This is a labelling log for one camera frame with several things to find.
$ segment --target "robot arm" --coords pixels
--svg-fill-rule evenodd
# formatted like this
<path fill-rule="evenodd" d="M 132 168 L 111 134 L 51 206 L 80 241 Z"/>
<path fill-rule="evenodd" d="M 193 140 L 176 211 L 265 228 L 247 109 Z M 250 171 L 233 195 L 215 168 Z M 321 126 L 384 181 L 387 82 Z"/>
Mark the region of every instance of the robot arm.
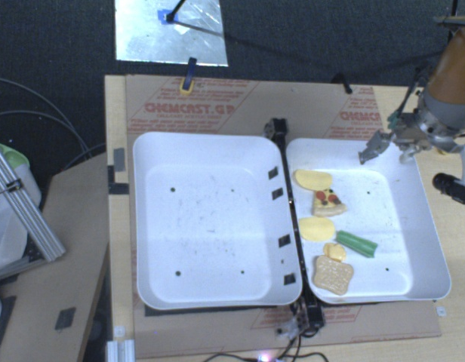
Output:
<path fill-rule="evenodd" d="M 419 95 L 417 108 L 404 112 L 409 96 L 422 79 L 424 69 L 417 72 L 400 107 L 388 118 L 390 133 L 377 131 L 359 153 L 361 164 L 384 152 L 390 143 L 402 151 L 400 161 L 432 147 L 447 153 L 460 153 L 463 178 L 438 174 L 434 186 L 454 200 L 465 204 L 465 145 L 454 140 L 465 136 L 465 17 L 444 17 L 438 23 L 458 28 L 442 53 L 437 67 Z"/>

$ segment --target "empty white tray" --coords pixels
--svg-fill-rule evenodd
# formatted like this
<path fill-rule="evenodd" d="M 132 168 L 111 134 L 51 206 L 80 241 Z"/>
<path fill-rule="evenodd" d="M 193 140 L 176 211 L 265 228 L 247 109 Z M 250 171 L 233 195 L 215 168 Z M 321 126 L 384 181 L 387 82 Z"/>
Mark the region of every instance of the empty white tray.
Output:
<path fill-rule="evenodd" d="M 312 215 L 313 192 L 295 182 L 295 170 L 328 172 L 332 189 L 348 207 L 331 217 L 336 230 L 378 243 L 373 259 L 346 248 L 345 263 L 353 266 L 354 275 L 347 293 L 338 296 L 313 284 L 314 259 L 322 255 L 325 242 L 302 239 L 309 285 L 331 304 L 441 299 L 451 289 L 451 278 L 417 163 L 400 164 L 400 151 L 390 146 L 360 165 L 358 152 L 365 146 L 363 141 L 311 139 L 288 145 L 297 218 Z"/>
<path fill-rule="evenodd" d="M 263 137 L 134 144 L 137 287 L 156 309 L 287 305 L 302 289 L 282 159 Z"/>

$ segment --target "blue clip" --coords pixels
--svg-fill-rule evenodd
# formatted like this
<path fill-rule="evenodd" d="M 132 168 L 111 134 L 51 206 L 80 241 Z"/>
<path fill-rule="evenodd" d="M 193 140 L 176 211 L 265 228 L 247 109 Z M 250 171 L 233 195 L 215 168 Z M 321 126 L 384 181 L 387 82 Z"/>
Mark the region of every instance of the blue clip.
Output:
<path fill-rule="evenodd" d="M 179 20 L 179 14 L 175 14 L 174 21 L 169 23 L 165 17 L 171 12 L 172 12 L 172 10 L 170 10 L 170 9 L 159 9 L 157 11 L 157 16 L 158 16 L 158 18 L 159 18 L 159 20 L 160 20 L 160 22 L 162 24 L 174 24 L 174 21 Z"/>
<path fill-rule="evenodd" d="M 189 62 L 187 63 L 187 73 L 186 77 L 180 83 L 180 93 L 182 95 L 189 95 L 192 92 L 194 87 L 194 71 L 196 70 L 197 59 L 195 57 L 190 57 Z"/>

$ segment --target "black metal post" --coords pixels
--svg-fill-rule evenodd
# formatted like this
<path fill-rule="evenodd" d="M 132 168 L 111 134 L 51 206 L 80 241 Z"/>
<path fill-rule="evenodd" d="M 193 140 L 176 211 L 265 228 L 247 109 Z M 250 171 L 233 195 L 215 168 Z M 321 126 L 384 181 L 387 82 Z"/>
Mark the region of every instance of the black metal post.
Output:
<path fill-rule="evenodd" d="M 452 9 L 451 9 L 451 16 L 457 16 L 457 3 L 459 0 L 452 0 Z M 448 39 L 447 41 L 450 42 L 452 39 L 452 32 L 449 31 Z"/>
<path fill-rule="evenodd" d="M 168 23 L 174 22 L 176 13 L 180 10 L 180 7 L 182 7 L 182 4 L 184 4 L 185 2 L 186 0 L 180 0 L 176 7 L 173 9 L 173 11 L 165 16 L 165 19 Z"/>

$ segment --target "black floor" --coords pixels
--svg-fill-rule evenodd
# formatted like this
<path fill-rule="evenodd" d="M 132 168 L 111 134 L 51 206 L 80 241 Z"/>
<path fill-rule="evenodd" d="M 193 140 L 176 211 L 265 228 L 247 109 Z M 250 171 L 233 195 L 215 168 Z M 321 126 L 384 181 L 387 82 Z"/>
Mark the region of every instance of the black floor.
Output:
<path fill-rule="evenodd" d="M 406 85 L 434 63 L 448 33 L 432 18 L 452 0 L 220 0 L 227 68 L 198 76 Z M 465 14 L 465 0 L 459 0 Z M 88 147 L 105 141 L 103 77 L 182 75 L 183 66 L 115 60 L 114 0 L 0 0 L 0 78 L 54 103 Z M 0 81 L 0 113 L 45 112 L 42 99 Z M 33 114 L 0 115 L 0 142 L 29 157 L 42 189 L 80 154 L 62 124 Z M 103 147 L 95 153 L 102 152 Z"/>

